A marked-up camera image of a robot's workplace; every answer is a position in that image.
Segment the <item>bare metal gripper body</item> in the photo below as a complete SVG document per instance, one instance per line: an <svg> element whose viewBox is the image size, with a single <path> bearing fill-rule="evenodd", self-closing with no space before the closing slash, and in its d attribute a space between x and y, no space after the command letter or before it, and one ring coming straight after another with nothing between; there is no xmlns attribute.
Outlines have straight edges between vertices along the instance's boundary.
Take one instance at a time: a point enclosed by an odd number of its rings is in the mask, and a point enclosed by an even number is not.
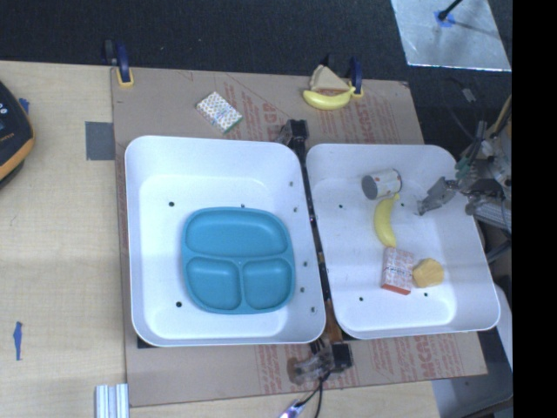
<svg viewBox="0 0 557 418"><path fill-rule="evenodd" d="M465 164L456 171L460 192L471 216L510 215L510 171L495 163Z"/></svg>

